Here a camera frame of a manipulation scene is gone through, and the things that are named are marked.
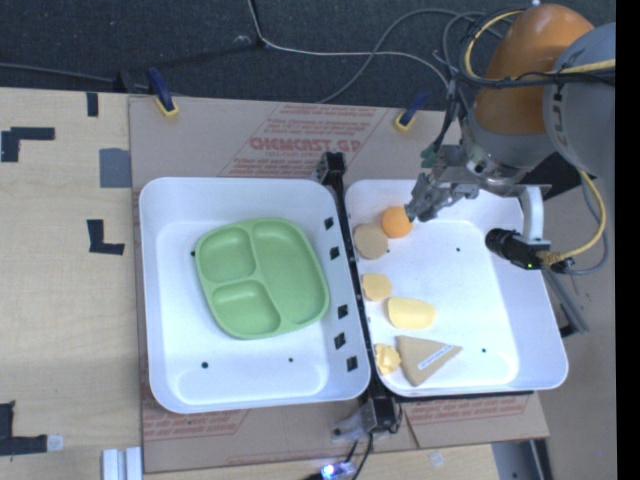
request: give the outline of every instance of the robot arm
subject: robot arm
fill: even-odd
[[[486,77],[478,77],[470,62],[473,44],[489,26],[512,14],[518,16],[498,45]],[[525,212],[532,209],[525,215],[525,228],[534,231],[516,238],[537,246],[528,247],[530,256],[516,263],[539,267],[538,250],[545,245],[548,249],[539,236],[541,225],[534,222],[541,218],[541,198],[531,206],[531,187],[519,183],[555,151],[595,175],[613,161],[615,23],[594,28],[566,7],[539,4],[488,17],[465,46],[460,80],[481,90],[471,111],[459,118],[459,143],[434,143],[423,152],[422,165],[431,172],[418,177],[405,206],[407,216],[426,222],[440,209],[476,197],[480,189],[519,197]],[[487,245],[503,244],[505,237],[499,238],[487,237]]]

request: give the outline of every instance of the blue and yellow clamp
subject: blue and yellow clamp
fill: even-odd
[[[396,128],[396,130],[398,130],[399,132],[406,132],[407,130],[409,130],[409,128],[411,128],[411,125],[413,124],[416,112],[420,110],[420,108],[425,104],[426,101],[427,95],[423,92],[419,92],[411,102],[411,105],[409,105],[404,112],[401,112],[400,114],[398,114],[398,117],[396,117],[396,120],[393,122],[393,126]]]
[[[167,82],[156,68],[147,69],[147,79],[151,84],[149,89],[153,89],[153,93],[156,95],[156,105],[158,105],[160,112],[167,117],[173,117],[180,112],[178,105],[171,97]]]

